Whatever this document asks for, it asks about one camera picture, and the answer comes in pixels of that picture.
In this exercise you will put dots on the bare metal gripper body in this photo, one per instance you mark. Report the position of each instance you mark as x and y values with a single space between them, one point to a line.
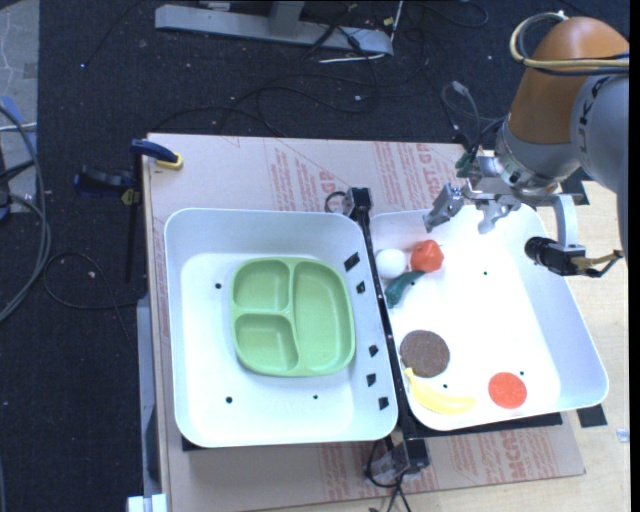
492 187

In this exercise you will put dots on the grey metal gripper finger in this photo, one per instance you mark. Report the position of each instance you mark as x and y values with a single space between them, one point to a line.
492 212
445 205

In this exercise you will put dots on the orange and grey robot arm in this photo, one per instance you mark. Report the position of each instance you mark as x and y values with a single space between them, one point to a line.
565 90

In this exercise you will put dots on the white egg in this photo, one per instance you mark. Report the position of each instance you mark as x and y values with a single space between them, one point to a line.
390 263

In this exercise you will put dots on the green pepper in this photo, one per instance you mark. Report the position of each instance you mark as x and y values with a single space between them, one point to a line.
397 290

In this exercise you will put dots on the white plastic tray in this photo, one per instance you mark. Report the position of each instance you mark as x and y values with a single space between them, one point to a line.
505 320
210 350

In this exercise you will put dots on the thin black rod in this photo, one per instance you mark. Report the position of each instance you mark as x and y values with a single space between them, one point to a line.
389 330

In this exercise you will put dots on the brown round biscuit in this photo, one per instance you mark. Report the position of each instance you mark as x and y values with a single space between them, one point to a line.
424 353

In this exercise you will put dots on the brown cardboard board red print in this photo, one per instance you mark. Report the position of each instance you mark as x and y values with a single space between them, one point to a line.
280 170

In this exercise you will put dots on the green divided plate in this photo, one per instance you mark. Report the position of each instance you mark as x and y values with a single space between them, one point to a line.
320 320

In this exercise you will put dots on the orange round slice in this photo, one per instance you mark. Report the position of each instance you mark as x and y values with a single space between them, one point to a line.
507 390

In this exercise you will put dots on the yellow banana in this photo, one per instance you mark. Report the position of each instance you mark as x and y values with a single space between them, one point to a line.
440 401

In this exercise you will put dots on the black cylinder on white bracket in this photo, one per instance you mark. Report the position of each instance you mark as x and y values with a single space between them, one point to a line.
552 254

